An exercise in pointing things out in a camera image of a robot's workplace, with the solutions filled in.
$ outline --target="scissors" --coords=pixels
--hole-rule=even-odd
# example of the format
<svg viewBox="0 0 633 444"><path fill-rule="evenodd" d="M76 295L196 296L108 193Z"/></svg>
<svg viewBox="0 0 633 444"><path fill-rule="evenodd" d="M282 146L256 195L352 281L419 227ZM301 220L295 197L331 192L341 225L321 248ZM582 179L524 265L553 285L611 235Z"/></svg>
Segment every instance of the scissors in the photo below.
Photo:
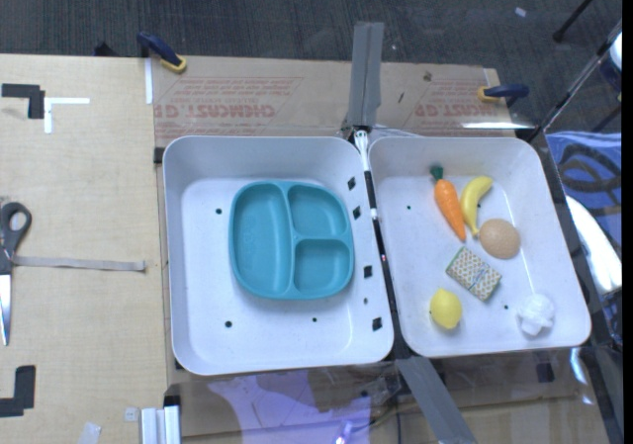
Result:
<svg viewBox="0 0 633 444"><path fill-rule="evenodd" d="M13 254L31 226L31 213L20 203L8 203L0 210L0 331L2 342L9 345L11 332L11 274Z"/></svg>

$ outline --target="scissors blade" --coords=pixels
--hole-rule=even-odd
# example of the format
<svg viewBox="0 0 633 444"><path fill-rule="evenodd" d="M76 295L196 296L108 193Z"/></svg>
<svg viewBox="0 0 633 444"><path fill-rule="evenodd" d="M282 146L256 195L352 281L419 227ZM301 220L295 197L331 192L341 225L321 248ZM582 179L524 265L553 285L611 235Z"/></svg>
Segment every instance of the scissors blade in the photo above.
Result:
<svg viewBox="0 0 633 444"><path fill-rule="evenodd" d="M9 345L11 332L11 274L0 275L0 331L2 331L2 343Z"/></svg>

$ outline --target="white plastic tray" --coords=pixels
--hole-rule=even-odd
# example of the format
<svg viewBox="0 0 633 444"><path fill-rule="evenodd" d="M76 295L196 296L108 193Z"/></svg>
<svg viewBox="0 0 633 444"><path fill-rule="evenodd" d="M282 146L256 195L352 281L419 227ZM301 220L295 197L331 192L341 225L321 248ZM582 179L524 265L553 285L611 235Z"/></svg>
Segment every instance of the white plastic tray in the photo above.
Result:
<svg viewBox="0 0 633 444"><path fill-rule="evenodd" d="M370 148L381 229L394 281L403 336L427 357L576 346L590 333L590 317L558 222L540 159L516 138L386 137ZM484 303L445 273L464 245L441 216L429 168L444 167L458 192L473 177L494 179L482 199L480 220L503 218L521 235L510 260L492 258L468 232L466 246L496 268L502 279ZM429 301L443 287L462 302L460 324L446 331L432 322ZM536 337L516 320L533 292L556 308L554 326Z"/></svg>
<svg viewBox="0 0 633 444"><path fill-rule="evenodd" d="M172 346L186 370L221 375L362 364L389 354L394 329L384 275L361 160L349 142L185 136L167 147L163 173ZM351 282L337 295L301 302L264 299L233 277L232 199L244 185L267 179L318 184L346 205L355 263Z"/></svg>

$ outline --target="blue and yellow clamp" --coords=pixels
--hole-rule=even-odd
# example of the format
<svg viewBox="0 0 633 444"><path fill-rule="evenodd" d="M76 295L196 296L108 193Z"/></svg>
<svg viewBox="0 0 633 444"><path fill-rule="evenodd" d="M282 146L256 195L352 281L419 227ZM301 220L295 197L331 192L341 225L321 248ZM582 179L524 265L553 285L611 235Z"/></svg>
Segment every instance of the blue and yellow clamp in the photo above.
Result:
<svg viewBox="0 0 633 444"><path fill-rule="evenodd" d="M481 86L477 90L477 98L484 103L494 103L500 101L501 98L510 98L506 101L510 106L517 98L524 98L530 93L529 87L523 84L506 84L497 87Z"/></svg>
<svg viewBox="0 0 633 444"><path fill-rule="evenodd" d="M141 31L136 35L136 41L143 48L150 48L160 55L160 63L174 73L182 73L187 67L184 57L178 55L171 47L156 35Z"/></svg>

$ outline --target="brown round object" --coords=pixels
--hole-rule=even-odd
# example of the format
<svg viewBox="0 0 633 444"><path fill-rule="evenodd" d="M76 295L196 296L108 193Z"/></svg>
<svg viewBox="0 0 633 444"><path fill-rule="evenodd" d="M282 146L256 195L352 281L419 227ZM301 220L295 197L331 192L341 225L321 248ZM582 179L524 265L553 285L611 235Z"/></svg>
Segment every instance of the brown round object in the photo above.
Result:
<svg viewBox="0 0 633 444"><path fill-rule="evenodd" d="M516 228L503 219L490 219L479 230L479 241L491 256L509 259L516 255L521 237Z"/></svg>

